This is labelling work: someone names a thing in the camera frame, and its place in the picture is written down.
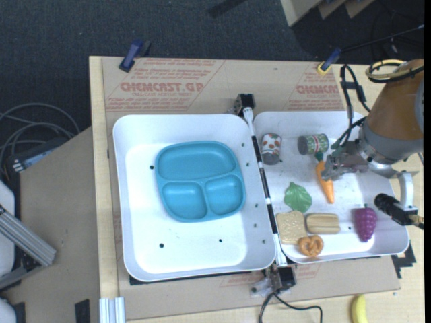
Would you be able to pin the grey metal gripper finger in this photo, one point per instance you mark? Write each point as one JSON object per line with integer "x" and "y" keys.
{"x": 327, "y": 174}
{"x": 330, "y": 161}

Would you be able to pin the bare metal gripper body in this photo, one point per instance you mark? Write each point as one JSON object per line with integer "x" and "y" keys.
{"x": 352, "y": 161}

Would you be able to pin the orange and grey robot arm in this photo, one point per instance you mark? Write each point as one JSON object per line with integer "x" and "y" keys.
{"x": 392, "y": 116}

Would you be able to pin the orange carrot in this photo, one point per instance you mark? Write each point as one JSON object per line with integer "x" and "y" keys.
{"x": 328, "y": 188}

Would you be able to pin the green can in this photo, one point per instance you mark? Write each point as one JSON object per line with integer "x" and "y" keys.
{"x": 314, "y": 143}

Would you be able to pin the white plastic tray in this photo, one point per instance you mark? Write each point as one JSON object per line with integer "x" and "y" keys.
{"x": 347, "y": 194}
{"x": 141, "y": 187}

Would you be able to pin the green lettuce leaf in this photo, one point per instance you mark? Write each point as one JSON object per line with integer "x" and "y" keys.
{"x": 298, "y": 198}

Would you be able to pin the tan bread bun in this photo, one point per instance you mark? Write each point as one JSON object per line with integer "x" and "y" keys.
{"x": 322, "y": 223}

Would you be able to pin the purple grapes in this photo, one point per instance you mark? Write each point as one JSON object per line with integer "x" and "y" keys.
{"x": 365, "y": 222}

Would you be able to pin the white can with red print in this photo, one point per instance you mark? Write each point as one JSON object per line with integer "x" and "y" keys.
{"x": 271, "y": 146}

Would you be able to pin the thin black and white rod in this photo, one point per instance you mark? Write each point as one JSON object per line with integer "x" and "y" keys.
{"x": 266, "y": 188}

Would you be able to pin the tan bread slice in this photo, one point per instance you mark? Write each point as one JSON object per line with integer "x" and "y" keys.
{"x": 289, "y": 225}

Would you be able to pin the orange pretzel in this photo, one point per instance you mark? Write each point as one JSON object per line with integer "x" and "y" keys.
{"x": 310, "y": 246}

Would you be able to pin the blue divided plate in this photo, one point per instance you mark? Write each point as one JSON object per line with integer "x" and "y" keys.
{"x": 198, "y": 180}

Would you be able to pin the yellow banana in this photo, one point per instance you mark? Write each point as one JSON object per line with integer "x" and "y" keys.
{"x": 359, "y": 310}

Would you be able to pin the brown cardboard board red print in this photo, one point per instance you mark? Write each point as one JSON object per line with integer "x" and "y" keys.
{"x": 188, "y": 89}

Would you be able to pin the black cylinder on white bracket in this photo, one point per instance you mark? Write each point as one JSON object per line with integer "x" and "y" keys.
{"x": 390, "y": 205}

